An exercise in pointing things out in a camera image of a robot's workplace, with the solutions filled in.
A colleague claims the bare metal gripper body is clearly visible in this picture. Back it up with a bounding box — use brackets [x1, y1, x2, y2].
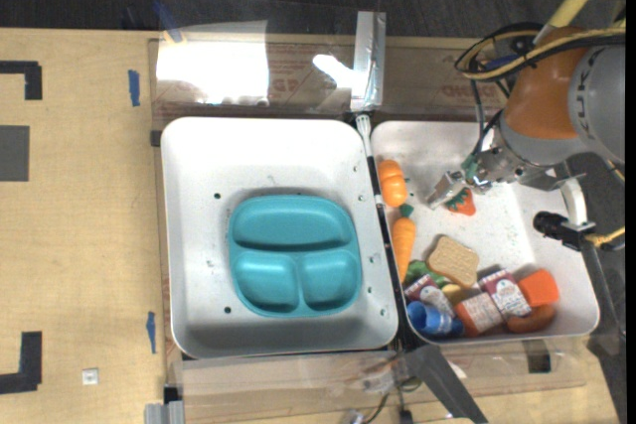
[463, 145, 530, 189]

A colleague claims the red strawberry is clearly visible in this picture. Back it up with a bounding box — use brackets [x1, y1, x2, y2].
[443, 187, 478, 217]

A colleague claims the orange toy pepper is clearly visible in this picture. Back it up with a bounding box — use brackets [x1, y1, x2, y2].
[377, 158, 410, 209]

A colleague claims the white plastic tray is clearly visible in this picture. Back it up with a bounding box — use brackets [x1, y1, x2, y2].
[159, 116, 400, 360]
[370, 120, 601, 347]

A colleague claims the orange carrot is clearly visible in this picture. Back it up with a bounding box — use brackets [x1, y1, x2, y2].
[391, 203, 417, 285]

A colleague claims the tan bread slice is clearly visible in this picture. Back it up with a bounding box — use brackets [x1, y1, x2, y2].
[425, 234, 481, 290]

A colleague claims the green toy vegetable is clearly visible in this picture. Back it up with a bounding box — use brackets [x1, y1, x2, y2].
[405, 258, 447, 288]

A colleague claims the yellow toy food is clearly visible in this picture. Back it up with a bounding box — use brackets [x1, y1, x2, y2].
[440, 282, 469, 308]

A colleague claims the maroon and white carton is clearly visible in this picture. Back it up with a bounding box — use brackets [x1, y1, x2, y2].
[402, 273, 456, 320]

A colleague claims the maroon carton with label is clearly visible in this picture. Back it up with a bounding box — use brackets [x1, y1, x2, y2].
[477, 268, 534, 322]

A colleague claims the orange cube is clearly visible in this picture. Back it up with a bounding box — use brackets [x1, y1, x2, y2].
[517, 268, 561, 310]

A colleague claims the orange carton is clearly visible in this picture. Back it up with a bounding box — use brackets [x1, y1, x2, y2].
[452, 292, 505, 339]

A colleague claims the blue bottle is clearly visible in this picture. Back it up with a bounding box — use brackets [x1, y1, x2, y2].
[405, 300, 465, 341]

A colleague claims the orange-red sausage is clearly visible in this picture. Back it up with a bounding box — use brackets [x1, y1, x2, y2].
[506, 303, 557, 335]

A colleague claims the teal divided plate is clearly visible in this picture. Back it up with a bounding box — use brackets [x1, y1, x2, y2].
[227, 194, 364, 320]

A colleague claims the black cylinder on white bracket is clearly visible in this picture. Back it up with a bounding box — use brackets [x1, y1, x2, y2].
[533, 174, 597, 252]

